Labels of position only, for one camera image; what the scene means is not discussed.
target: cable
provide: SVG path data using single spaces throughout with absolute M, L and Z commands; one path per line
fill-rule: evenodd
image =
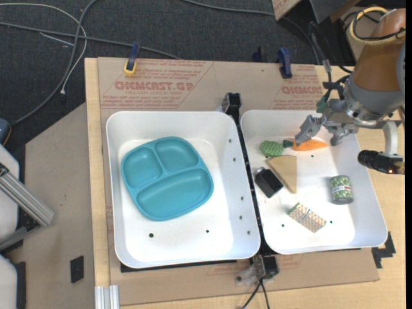
M 282 21 L 282 20 L 285 20 L 286 22 L 289 22 L 290 24 L 292 24 L 293 26 L 295 26 L 295 27 L 304 35 L 304 37 L 306 38 L 306 40 L 309 42 L 309 45 L 310 45 L 311 49 L 312 49 L 313 52 L 314 52 L 314 55 L 315 55 L 315 58 L 316 58 L 316 63 L 319 65 L 319 64 L 321 63 L 321 61 L 319 60 L 319 56 L 318 56 L 318 54 L 317 54 L 316 47 L 314 46 L 312 40 L 309 38 L 309 36 L 306 34 L 306 32 L 303 31 L 302 28 L 301 28 L 299 25 L 297 25 L 295 22 L 293 22 L 293 21 L 290 20 L 289 18 L 287 18 L 287 17 L 282 17 L 282 18 L 281 18 L 281 21 Z
M 347 21 L 350 17 L 356 15 L 357 13 L 358 13 L 358 12 L 349 13 L 348 15 L 345 16 L 345 18 L 344 18 L 343 20 L 341 20 L 341 22 L 342 22 L 342 28 L 343 28 L 343 30 L 344 30 L 345 32 L 348 31 L 348 28 L 349 28 L 349 25 L 350 25 L 350 22 L 349 22 L 348 24 L 346 24 L 346 21 Z M 375 23 L 379 23 L 379 20 L 378 20 L 378 19 L 374 19 L 373 17 L 371 17 L 371 16 L 368 15 L 368 14 L 365 14 L 364 16 L 365 16 L 367 19 L 370 19 L 371 21 L 373 21 L 373 22 L 375 22 Z
M 315 47 L 317 47 L 319 50 L 321 49 L 320 46 L 318 45 L 317 41 L 316 41 L 316 36 L 315 36 L 315 34 L 314 34 L 313 30 L 312 30 L 313 28 L 317 30 L 317 32 L 321 35 L 323 41 L 326 43 L 326 47 L 328 48 L 328 52 L 329 52 L 330 56 L 332 57 L 332 59 L 335 61 L 336 65 L 337 65 L 342 71 L 345 71 L 345 72 L 347 72 L 347 73 L 352 73 L 352 71 L 350 71 L 349 69 L 345 68 L 343 65 L 341 65 L 341 64 L 338 62 L 335 54 L 333 54 L 332 47 L 330 46 L 330 43 L 329 43 L 329 41 L 327 40 L 327 38 L 326 38 L 324 32 L 321 30 L 321 28 L 320 28 L 315 22 L 313 22 L 313 21 L 309 23 L 309 26 L 308 26 L 308 27 L 309 27 L 309 33 L 310 33 L 311 36 L 312 36 L 312 40 L 313 40 L 313 42 L 314 42 Z
M 253 300 L 253 298 L 254 298 L 255 294 L 258 292 L 260 286 L 261 286 L 261 283 L 259 282 L 259 284 L 255 288 L 255 290 L 250 295 L 250 297 L 247 299 L 246 303 L 241 307 L 241 309 L 245 309 L 247 307 L 247 305 L 251 302 L 251 300 Z
M 77 45 L 78 45 L 78 42 L 79 42 L 79 39 L 80 39 L 80 29 L 82 29 L 83 20 L 84 20 L 86 14 L 88 13 L 89 9 L 97 1 L 99 1 L 99 0 L 90 1 L 89 4 L 85 7 L 85 9 L 83 9 L 83 12 L 80 16 L 80 19 L 77 21 L 78 26 L 77 26 L 77 29 L 76 29 L 76 33 L 74 35 L 74 43 L 73 43 L 73 48 L 72 48 L 72 51 L 71 51 L 71 56 L 70 56 L 66 71 L 64 72 L 64 75 L 63 75 L 62 79 L 60 80 L 60 82 L 58 83 L 58 85 L 55 87 L 55 89 L 52 91 L 52 93 L 42 103 L 40 103 L 31 112 L 29 112 L 26 115 L 24 115 L 23 117 L 17 119 L 15 122 L 12 122 L 12 125 L 16 125 L 16 124 L 22 122 L 23 120 L 27 119 L 28 117 L 30 117 L 34 113 L 36 113 L 38 110 L 40 110 L 59 91 L 60 87 L 65 85 L 65 83 L 67 82 L 67 78 L 71 74 L 72 68 L 74 68 L 77 65 L 77 62 L 73 65 L 73 61 L 74 61 Z M 259 11 L 259 10 L 242 10 L 242 9 L 235 9 L 235 8 L 218 7 L 218 6 L 207 5 L 207 4 L 204 4 L 204 3 L 199 3 L 199 2 L 193 1 L 193 0 L 179 0 L 179 1 L 183 1 L 183 2 L 192 4 L 192 5 L 196 5 L 196 6 L 201 6 L 201 7 L 204 7 L 204 8 L 210 8 L 210 9 L 213 9 L 213 10 L 221 10 L 221 11 L 225 11 L 225 12 L 236 12 L 236 13 L 243 13 L 243 14 L 266 15 L 266 16 L 274 17 L 273 13 L 262 12 L 262 11 Z
M 406 35 L 406 29 L 400 28 L 399 31 L 388 34 L 388 35 L 384 35 L 382 37 L 361 37 L 356 32 L 357 22 L 359 19 L 361 19 L 363 16 L 365 16 L 367 13 L 370 13 L 370 12 L 380 12 L 383 15 L 385 15 L 388 11 L 383 7 L 377 7 L 377 6 L 368 7 L 368 8 L 365 8 L 359 11 L 349 25 L 349 33 L 353 37 L 354 40 L 362 44 L 365 44 L 365 45 L 376 46 L 379 44 L 386 44 L 389 42 L 400 40 Z
M 8 139 L 10 138 L 10 134 L 12 133 L 12 128 L 10 127 L 10 129 L 8 130 L 7 136 L 5 138 L 5 140 L 3 141 L 3 143 L 0 143 L 1 145 L 5 146 Z
M 45 7 L 45 8 L 49 8 L 49 9 L 54 9 L 57 10 L 58 12 L 63 13 L 64 15 L 67 15 L 68 17 L 70 17 L 71 19 L 73 19 L 77 24 L 79 23 L 79 21 L 72 16 L 71 14 L 69 14 L 68 12 L 65 12 L 63 9 L 57 8 L 55 6 L 51 6 L 51 5 L 44 5 L 44 4 L 40 4 L 40 3 L 0 3 L 0 7 L 1 6 L 34 6 L 34 7 Z M 68 76 L 66 77 L 66 80 L 64 81 L 63 85 L 62 85 L 62 89 L 61 89 L 61 93 L 64 94 L 65 93 L 65 87 L 67 84 L 67 81 L 70 78 L 71 73 L 73 72 L 73 70 L 76 68 L 77 64 L 80 62 L 80 60 L 83 58 L 85 52 L 86 52 L 86 48 L 87 48 L 87 35 L 86 35 L 86 31 L 84 30 L 84 28 L 81 26 L 80 27 L 83 35 L 84 35 L 84 47 L 83 50 L 81 52 L 81 54 L 79 55 L 79 58 L 76 60 L 75 64 L 73 65 L 73 67 L 71 68 L 70 72 L 68 73 Z
M 264 286 L 264 284 L 263 284 L 263 280 L 262 280 L 262 279 L 260 280 L 260 283 L 261 283 L 261 285 L 262 285 L 263 294 L 265 295 L 266 307 L 267 307 L 267 309 L 270 309 L 268 294 L 266 293 L 266 288 L 265 288 L 265 286 Z
M 75 37 L 74 34 L 70 34 L 70 33 L 57 32 L 57 31 L 51 31 L 51 30 L 43 30 L 43 29 L 40 29 L 40 28 L 32 28 L 30 26 L 23 26 L 23 25 L 6 23 L 6 22 L 0 22 L 0 25 L 7 26 L 7 27 L 10 27 L 10 28 L 18 28 L 18 29 L 21 29 L 21 30 L 28 30 L 28 31 L 32 31 L 32 32 L 58 35 L 60 37 L 69 37 L 69 38 L 74 38 Z M 86 39 L 86 37 L 83 36 L 83 35 L 80 35 L 79 39 Z M 128 47 L 128 48 L 131 48 L 133 46 L 132 44 L 129 44 L 129 43 L 126 43 L 126 42 L 120 42 L 120 41 L 114 41 L 114 40 L 108 40 L 108 39 L 101 39 L 101 38 L 90 37 L 90 36 L 87 36 L 87 40 L 88 41 L 95 41 L 95 42 L 102 42 L 102 43 L 106 43 L 106 44 L 115 44 L 117 46 L 123 46 L 123 47 Z M 170 53 L 166 53 L 164 51 L 156 50 L 156 49 L 145 47 L 145 46 L 141 46 L 140 49 L 141 50 L 146 50 L 148 52 L 157 53 L 159 55 L 167 56 L 167 57 L 170 57 L 172 59 L 181 59 L 180 57 L 172 55 Z

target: green toy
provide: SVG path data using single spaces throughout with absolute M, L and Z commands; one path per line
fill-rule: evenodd
M 260 145 L 260 150 L 265 156 L 277 157 L 282 155 L 283 145 L 275 141 L 263 141 Z

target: can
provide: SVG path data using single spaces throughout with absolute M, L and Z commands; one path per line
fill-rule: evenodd
M 348 176 L 338 175 L 330 178 L 330 186 L 334 203 L 343 205 L 353 201 L 352 186 Z

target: blue clamp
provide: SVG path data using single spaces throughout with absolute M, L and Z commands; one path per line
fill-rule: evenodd
M 124 64 L 123 72 L 126 75 L 132 75 L 136 71 L 136 65 L 137 65 L 137 57 L 140 53 L 140 43 L 133 43 L 131 51 L 130 51 L 130 57 Z
M 282 63 L 282 66 L 280 67 L 282 77 L 284 79 L 292 78 L 290 53 L 288 48 L 282 47 L 277 51 L 277 62 Z

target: white tray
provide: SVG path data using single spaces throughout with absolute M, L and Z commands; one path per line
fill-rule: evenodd
M 248 158 L 252 170 L 269 166 L 259 149 L 264 140 L 282 143 L 293 139 L 307 115 L 314 111 L 250 110 L 241 118 Z M 322 127 L 315 139 L 329 144 L 331 134 Z M 385 242 L 388 231 L 373 190 L 367 169 L 357 161 L 360 148 L 354 135 L 347 136 L 335 147 L 313 151 L 285 149 L 284 155 L 297 156 L 297 192 L 283 187 L 267 198 L 256 188 L 263 233 L 268 246 L 280 254 L 296 254 L 323 250 L 375 247 Z M 354 201 L 336 205 L 331 201 L 329 179 L 347 175 Z M 316 233 L 287 215 L 297 202 L 327 220 Z
M 122 111 L 107 124 L 115 249 L 131 268 L 252 257 L 260 236 L 236 125 L 221 112 Z M 133 203 L 120 164 L 133 148 L 157 138 L 184 138 L 208 167 L 214 192 L 179 218 L 152 221 Z

